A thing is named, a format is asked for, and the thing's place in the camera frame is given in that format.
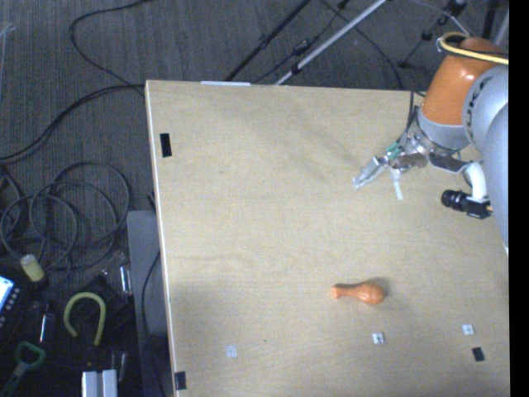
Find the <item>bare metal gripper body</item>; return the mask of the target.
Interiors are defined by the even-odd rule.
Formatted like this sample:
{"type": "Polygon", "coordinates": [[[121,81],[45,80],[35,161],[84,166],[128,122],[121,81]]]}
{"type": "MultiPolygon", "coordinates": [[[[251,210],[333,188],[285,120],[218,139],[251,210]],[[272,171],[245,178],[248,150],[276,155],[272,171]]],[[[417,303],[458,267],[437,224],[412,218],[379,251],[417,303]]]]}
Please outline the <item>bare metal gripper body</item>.
{"type": "Polygon", "coordinates": [[[389,165],[405,171],[412,167],[443,164],[452,149],[433,141],[420,127],[409,128],[387,147],[389,165]]]}

